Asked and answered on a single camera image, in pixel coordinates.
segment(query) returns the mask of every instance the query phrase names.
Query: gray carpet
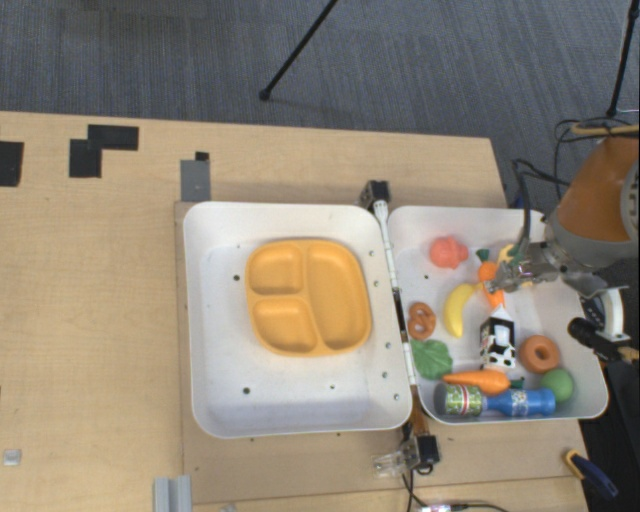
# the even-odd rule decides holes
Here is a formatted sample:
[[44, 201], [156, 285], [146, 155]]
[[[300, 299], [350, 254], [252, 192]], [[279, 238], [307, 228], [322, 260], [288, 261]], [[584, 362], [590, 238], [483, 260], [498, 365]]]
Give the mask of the gray carpet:
[[[555, 123], [606, 111], [630, 3], [342, 0], [260, 102], [326, 1], [3, 0], [0, 110], [488, 137], [511, 201], [511, 159], [550, 169]], [[638, 32], [621, 108], [638, 107]], [[564, 147], [561, 176], [592, 147]], [[551, 211], [553, 188], [531, 188]], [[637, 261], [604, 275], [638, 311]]]

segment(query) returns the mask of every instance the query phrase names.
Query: wooden table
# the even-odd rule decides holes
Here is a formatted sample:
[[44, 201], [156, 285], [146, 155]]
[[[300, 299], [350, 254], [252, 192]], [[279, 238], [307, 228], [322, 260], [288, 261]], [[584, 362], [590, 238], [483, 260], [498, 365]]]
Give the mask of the wooden table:
[[[89, 123], [138, 126], [140, 147], [104, 151], [102, 179], [72, 179], [69, 140], [86, 138]], [[207, 486], [227, 486], [239, 512], [404, 510], [399, 482], [375, 480], [361, 465], [346, 483], [328, 482], [329, 494], [298, 476], [274, 495], [234, 463], [226, 441], [183, 432], [180, 160], [210, 153], [214, 200], [348, 204], [368, 179], [386, 179], [393, 207], [504, 206], [489, 141], [22, 113], [0, 113], [0, 140], [25, 143], [20, 185], [0, 188], [0, 450], [23, 453], [19, 466], [0, 466], [0, 509], [150, 511], [154, 477], [186, 472], [197, 512], [224, 504], [199, 499]], [[561, 460], [568, 448], [584, 452], [576, 421], [430, 423], [443, 461], [417, 481], [425, 500], [586, 510]], [[340, 453], [362, 457], [377, 435], [389, 434], [279, 437], [251, 449], [257, 461], [275, 461], [270, 473], [286, 474], [286, 456], [268, 452], [325, 446], [323, 464], [343, 464]], [[208, 442], [221, 450], [215, 478], [186, 456], [193, 443], [211, 450], [197, 444]]]

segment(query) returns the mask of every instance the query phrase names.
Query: toy banana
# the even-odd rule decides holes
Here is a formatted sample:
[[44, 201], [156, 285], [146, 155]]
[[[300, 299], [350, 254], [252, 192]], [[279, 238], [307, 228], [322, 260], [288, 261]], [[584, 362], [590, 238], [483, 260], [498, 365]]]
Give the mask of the toy banana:
[[472, 285], [469, 283], [463, 283], [456, 286], [453, 291], [447, 297], [444, 303], [444, 315], [443, 321], [449, 334], [456, 338], [461, 338], [464, 332], [462, 322], [462, 311], [464, 305], [473, 295], [482, 283]]

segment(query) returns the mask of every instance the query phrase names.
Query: orange plate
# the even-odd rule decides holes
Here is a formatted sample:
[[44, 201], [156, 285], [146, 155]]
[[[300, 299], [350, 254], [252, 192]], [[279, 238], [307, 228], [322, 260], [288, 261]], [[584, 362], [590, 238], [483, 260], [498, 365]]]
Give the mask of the orange plate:
[[371, 332], [362, 270], [353, 254], [335, 242], [265, 244], [247, 261], [245, 287], [253, 332], [277, 354], [349, 352]]

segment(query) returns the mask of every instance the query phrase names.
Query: toy carrot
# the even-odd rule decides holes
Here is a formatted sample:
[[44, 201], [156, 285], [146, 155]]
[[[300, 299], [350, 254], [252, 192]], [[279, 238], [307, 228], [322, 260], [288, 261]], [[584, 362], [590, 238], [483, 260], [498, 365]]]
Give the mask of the toy carrot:
[[509, 389], [511, 381], [498, 370], [476, 370], [471, 372], [449, 373], [442, 380], [447, 384], [478, 386], [485, 395], [493, 396]]
[[504, 303], [504, 292], [502, 290], [497, 290], [493, 293], [489, 293], [487, 290], [487, 285], [484, 284], [485, 281], [491, 281], [495, 279], [496, 274], [498, 273], [498, 264], [489, 261], [489, 251], [487, 249], [480, 249], [476, 251], [476, 255], [480, 259], [480, 267], [478, 268], [478, 280], [483, 283], [482, 290], [484, 291], [484, 296], [489, 301], [491, 305], [491, 310], [496, 309], [500, 304], [505, 306]]

